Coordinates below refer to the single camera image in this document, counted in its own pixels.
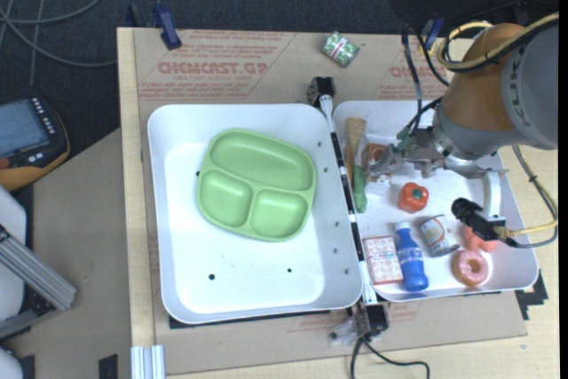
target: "white tray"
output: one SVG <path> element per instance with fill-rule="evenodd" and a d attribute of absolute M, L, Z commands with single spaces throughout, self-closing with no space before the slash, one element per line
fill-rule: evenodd
<path fill-rule="evenodd" d="M 259 241 L 209 223 L 196 201 L 196 173 L 210 140 L 243 128 L 304 149 L 317 168 L 304 229 Z M 329 129 L 313 107 L 169 105 L 148 121 L 162 300 L 186 324 L 345 308 L 362 279 Z"/>
<path fill-rule="evenodd" d="M 344 150 L 344 125 L 348 117 L 362 117 L 367 120 L 366 132 L 373 132 L 384 139 L 385 144 L 394 143 L 397 133 L 413 118 L 416 113 L 415 101 L 347 101 L 337 106 L 334 111 L 337 137 Z M 432 111 L 422 116 L 421 126 L 432 123 Z M 357 153 L 357 164 L 360 164 L 360 151 L 365 146 L 362 139 Z M 502 170 L 499 155 L 478 161 L 482 168 Z M 398 193 L 406 182 L 426 186 L 430 196 L 425 209 L 409 214 L 397 207 Z M 419 230 L 421 222 L 438 214 L 445 214 L 444 223 L 460 233 L 463 225 L 452 215 L 451 204 L 458 197 L 465 197 L 479 205 L 483 204 L 483 186 L 480 179 L 468 180 L 449 170 L 438 170 L 435 176 L 422 178 L 420 171 L 407 163 L 402 170 L 392 175 L 391 188 L 383 196 L 371 195 L 367 200 L 367 209 L 357 214 L 361 238 L 391 235 L 397 241 L 394 224 L 398 221 L 410 221 L 413 225 L 412 235 L 424 254 L 424 268 L 430 285 L 420 293 L 407 292 L 402 284 L 375 286 L 379 296 L 402 302 L 422 298 L 456 296 L 495 292 L 502 290 L 529 288 L 538 277 L 538 265 L 532 249 L 514 249 L 500 242 L 491 254 L 482 252 L 489 264 L 489 277 L 477 288 L 467 288 L 452 274 L 452 255 L 432 257 L 429 247 Z M 501 177 L 501 215 L 507 218 L 507 226 L 520 228 L 523 226 L 514 195 L 507 176 Z M 463 238 L 457 235 L 463 245 Z M 528 236 L 519 236 L 521 242 L 528 242 Z"/>

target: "tin can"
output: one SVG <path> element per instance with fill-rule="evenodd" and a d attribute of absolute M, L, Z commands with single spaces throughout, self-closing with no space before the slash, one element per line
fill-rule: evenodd
<path fill-rule="evenodd" d="M 430 253 L 434 257 L 447 255 L 460 247 L 452 230 L 444 226 L 441 219 L 443 216 L 444 215 L 436 215 L 435 217 L 428 218 L 420 226 L 422 235 L 430 247 Z"/>
<path fill-rule="evenodd" d="M 342 67 L 347 67 L 355 59 L 359 52 L 359 47 L 335 31 L 327 38 L 321 51 Z"/>

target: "red and white box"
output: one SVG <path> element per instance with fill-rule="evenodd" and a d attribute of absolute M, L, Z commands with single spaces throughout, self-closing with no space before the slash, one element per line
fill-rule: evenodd
<path fill-rule="evenodd" d="M 399 283 L 404 279 L 392 237 L 364 239 L 363 249 L 373 284 Z"/>

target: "green can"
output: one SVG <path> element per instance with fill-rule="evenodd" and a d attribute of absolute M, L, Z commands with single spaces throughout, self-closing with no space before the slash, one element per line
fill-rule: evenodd
<path fill-rule="evenodd" d="M 342 67 L 347 67 L 359 52 L 359 47 L 335 31 L 321 47 L 321 51 Z"/>

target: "table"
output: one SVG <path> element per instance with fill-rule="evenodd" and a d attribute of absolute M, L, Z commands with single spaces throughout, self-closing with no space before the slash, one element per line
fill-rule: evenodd
<path fill-rule="evenodd" d="M 138 96 L 139 80 L 137 73 L 144 75 L 143 81 L 151 87 L 153 74 L 158 67 L 157 61 L 152 62 L 153 58 L 147 56 L 147 63 L 137 60 L 137 48 L 144 47 L 144 40 L 148 43 L 159 43 L 159 31 L 120 28 L 117 32 L 119 48 L 119 77 L 121 88 L 121 115 L 122 115 L 122 153 L 124 167 L 124 202 L 126 213 L 126 230 L 128 245 L 128 269 L 129 269 L 129 290 L 130 290 L 130 325 L 132 346 L 148 347 L 157 342 L 156 325 L 154 320 L 154 296 L 151 286 L 152 266 L 151 256 L 153 247 L 148 241 L 148 215 L 152 216 L 152 211 L 148 211 L 146 206 L 147 182 L 144 178 L 144 163 L 140 160 L 141 151 L 144 150 L 143 134 L 141 132 L 141 111 L 151 109 L 152 106 L 159 106 L 164 100 L 183 101 L 186 95 L 176 98 L 174 85 L 169 88 L 156 87 L 161 91 L 159 99 L 152 95 Z M 384 36 L 351 36 L 353 41 L 363 43 L 364 49 L 371 51 L 374 46 L 380 44 L 380 49 L 374 52 L 360 53 L 353 61 L 347 74 L 358 77 L 357 83 L 345 78 L 345 71 L 336 65 L 335 62 L 325 60 L 320 53 L 317 53 L 317 46 L 322 36 L 325 34 L 279 34 L 279 33 L 256 33 L 256 32 L 231 32 L 231 31 L 184 31 L 183 37 L 187 36 L 197 43 L 209 43 L 211 37 L 221 38 L 226 46 L 233 46 L 234 40 L 257 40 L 262 42 L 262 46 L 256 48 L 259 52 L 252 61 L 256 63 L 249 67 L 252 78 L 241 88 L 240 96 L 231 98 L 236 102 L 256 103 L 263 99 L 272 99 L 274 102 L 281 102 L 283 99 L 296 101 L 297 97 L 305 93 L 302 84 L 280 85 L 271 88 L 271 77 L 269 71 L 276 72 L 280 64 L 290 70 L 291 78 L 295 81 L 309 82 L 313 75 L 324 73 L 336 79 L 338 97 L 344 99 L 372 99 L 377 96 L 376 91 L 370 91 L 369 87 L 378 89 L 376 75 L 384 75 L 382 88 L 385 93 L 390 93 L 392 97 L 404 97 L 405 93 L 396 84 L 390 83 L 397 80 L 397 73 L 404 73 L 404 60 L 400 58 L 399 39 L 397 37 Z M 195 49 L 186 47 L 178 54 L 180 59 L 189 59 L 187 56 L 195 55 L 197 59 L 211 59 L 213 49 L 201 49 L 201 54 L 196 54 Z M 165 49 L 154 51 L 163 62 L 167 54 Z M 279 62 L 279 58 L 284 53 L 292 53 L 293 62 Z M 176 63 L 172 59 L 169 67 L 162 66 L 162 69 L 174 67 Z M 434 86 L 425 84 L 425 90 L 434 91 Z M 191 97 L 196 97 L 195 89 L 192 88 Z M 406 92 L 406 96 L 412 98 L 412 90 Z M 146 105 L 140 104 L 140 100 L 146 100 Z M 549 189 L 557 200 L 557 152 L 542 152 L 527 150 L 526 155 L 539 174 L 541 181 Z M 513 155 L 509 151 L 503 151 L 503 161 L 510 168 L 509 179 L 513 185 L 517 200 L 524 221 L 527 225 L 537 225 L 548 221 L 542 202 L 534 197 L 533 189 L 525 182 L 524 174 L 516 165 Z M 548 291 L 546 304 L 531 308 L 530 320 L 526 322 L 527 336 L 514 337 L 501 340 L 459 343 L 453 345 L 443 345 L 439 347 L 417 348 L 411 351 L 389 352 L 391 358 L 396 360 L 423 360 L 430 364 L 435 376 L 456 377 L 469 376 L 469 372 L 475 370 L 472 377 L 477 378 L 496 378 L 504 375 L 514 377 L 554 377 L 559 375 L 559 315 L 558 315 L 558 255 L 557 242 L 542 249 L 537 249 L 537 258 L 542 269 L 542 276 Z M 487 307 L 488 312 L 495 310 Z M 286 357 L 281 357 L 280 363 L 274 365 L 262 365 L 253 367 L 239 367 L 232 369 L 221 369 L 217 371 L 202 371 L 199 373 L 179 373 L 169 375 L 177 379 L 185 378 L 221 378 L 221 377 L 337 377 L 343 378 L 348 375 L 349 360 L 345 355 L 335 355 L 326 359 L 309 359 L 304 361 L 290 361 Z M 413 367 L 414 377 L 423 377 L 420 367 Z M 377 375 L 390 375 L 392 377 L 404 377 L 402 371 L 395 367 L 381 363 L 377 364 L 376 358 L 371 355 L 361 355 L 358 360 L 357 377 L 376 377 Z"/>

